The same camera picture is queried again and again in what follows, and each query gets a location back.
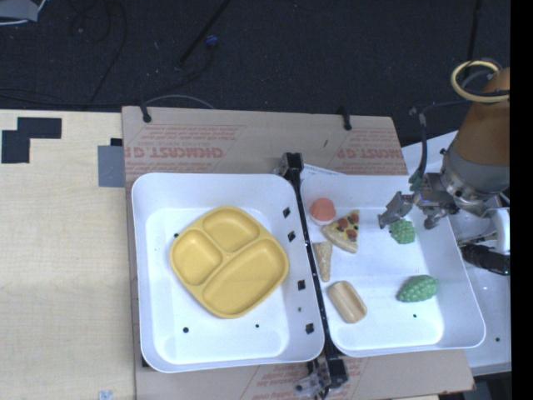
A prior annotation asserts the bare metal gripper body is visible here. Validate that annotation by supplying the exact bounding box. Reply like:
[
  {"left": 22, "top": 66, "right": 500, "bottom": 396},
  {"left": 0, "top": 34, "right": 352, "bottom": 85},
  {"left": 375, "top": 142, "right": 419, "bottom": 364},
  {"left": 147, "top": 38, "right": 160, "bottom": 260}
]
[{"left": 411, "top": 168, "right": 497, "bottom": 221}]

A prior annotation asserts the pizza slice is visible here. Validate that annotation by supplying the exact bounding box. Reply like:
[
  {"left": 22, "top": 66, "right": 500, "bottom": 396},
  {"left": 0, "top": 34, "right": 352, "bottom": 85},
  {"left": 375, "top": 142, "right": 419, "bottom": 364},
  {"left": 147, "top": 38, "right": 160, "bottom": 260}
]
[{"left": 321, "top": 208, "right": 361, "bottom": 255}]

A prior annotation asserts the pink and white cupcake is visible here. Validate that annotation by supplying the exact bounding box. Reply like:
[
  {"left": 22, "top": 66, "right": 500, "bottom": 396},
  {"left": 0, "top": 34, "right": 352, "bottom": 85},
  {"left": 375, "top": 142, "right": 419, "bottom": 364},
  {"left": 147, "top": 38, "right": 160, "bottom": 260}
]
[{"left": 308, "top": 197, "right": 337, "bottom": 227}]

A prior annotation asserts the white paper slip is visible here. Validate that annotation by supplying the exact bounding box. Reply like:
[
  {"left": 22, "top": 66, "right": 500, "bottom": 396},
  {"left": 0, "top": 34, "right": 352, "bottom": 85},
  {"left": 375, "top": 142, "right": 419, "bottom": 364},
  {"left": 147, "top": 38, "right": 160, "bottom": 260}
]
[{"left": 301, "top": 163, "right": 347, "bottom": 179}]

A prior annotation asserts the tan triangular chip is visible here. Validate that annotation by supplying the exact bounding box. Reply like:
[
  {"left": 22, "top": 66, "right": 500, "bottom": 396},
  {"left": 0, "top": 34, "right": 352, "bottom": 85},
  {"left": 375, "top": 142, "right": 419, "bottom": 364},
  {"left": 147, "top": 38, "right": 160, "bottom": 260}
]
[{"left": 311, "top": 240, "right": 334, "bottom": 283}]

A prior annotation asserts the thin black rod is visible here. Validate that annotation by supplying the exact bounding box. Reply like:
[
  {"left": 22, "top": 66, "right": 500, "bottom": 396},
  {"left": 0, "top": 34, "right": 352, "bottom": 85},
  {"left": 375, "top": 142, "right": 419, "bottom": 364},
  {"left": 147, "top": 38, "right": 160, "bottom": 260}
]
[{"left": 290, "top": 168, "right": 339, "bottom": 367}]

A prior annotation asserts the tan hot dog bun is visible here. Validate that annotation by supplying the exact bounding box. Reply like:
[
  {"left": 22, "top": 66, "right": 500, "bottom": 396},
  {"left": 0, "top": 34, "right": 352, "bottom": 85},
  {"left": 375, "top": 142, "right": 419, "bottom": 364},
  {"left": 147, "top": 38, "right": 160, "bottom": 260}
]
[{"left": 326, "top": 280, "right": 369, "bottom": 325}]

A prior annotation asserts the white plastic tray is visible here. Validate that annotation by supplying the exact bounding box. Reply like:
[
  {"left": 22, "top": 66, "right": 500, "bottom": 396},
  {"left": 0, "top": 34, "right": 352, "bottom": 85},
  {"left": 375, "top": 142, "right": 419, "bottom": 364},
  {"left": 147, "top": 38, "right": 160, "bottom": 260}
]
[
  {"left": 131, "top": 172, "right": 326, "bottom": 374},
  {"left": 299, "top": 172, "right": 487, "bottom": 358}
]

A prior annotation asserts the brown cardboard board red print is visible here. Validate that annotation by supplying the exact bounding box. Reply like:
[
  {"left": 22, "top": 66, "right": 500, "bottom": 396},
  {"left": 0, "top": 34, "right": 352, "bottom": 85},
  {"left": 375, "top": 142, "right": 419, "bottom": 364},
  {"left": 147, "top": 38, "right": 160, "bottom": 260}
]
[{"left": 121, "top": 106, "right": 476, "bottom": 400}]

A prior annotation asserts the yellow divided plate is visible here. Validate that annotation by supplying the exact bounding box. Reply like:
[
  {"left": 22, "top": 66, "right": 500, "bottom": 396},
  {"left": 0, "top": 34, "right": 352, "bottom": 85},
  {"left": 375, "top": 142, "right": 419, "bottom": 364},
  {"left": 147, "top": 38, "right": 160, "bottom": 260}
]
[{"left": 168, "top": 205, "right": 291, "bottom": 320}]

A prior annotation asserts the black cylinder on white bracket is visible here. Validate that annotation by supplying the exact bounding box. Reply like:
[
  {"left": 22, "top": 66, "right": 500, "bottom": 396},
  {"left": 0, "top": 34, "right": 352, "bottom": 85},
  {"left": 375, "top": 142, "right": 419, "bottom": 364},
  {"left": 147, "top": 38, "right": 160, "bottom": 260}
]
[{"left": 459, "top": 206, "right": 511, "bottom": 277}]

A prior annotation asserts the black block with wires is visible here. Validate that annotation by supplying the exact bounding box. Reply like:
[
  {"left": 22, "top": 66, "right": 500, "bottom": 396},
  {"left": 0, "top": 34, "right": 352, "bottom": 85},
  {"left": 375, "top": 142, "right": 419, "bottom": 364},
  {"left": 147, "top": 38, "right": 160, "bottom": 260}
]
[
  {"left": 323, "top": 357, "right": 349, "bottom": 389},
  {"left": 278, "top": 152, "right": 304, "bottom": 178}
]

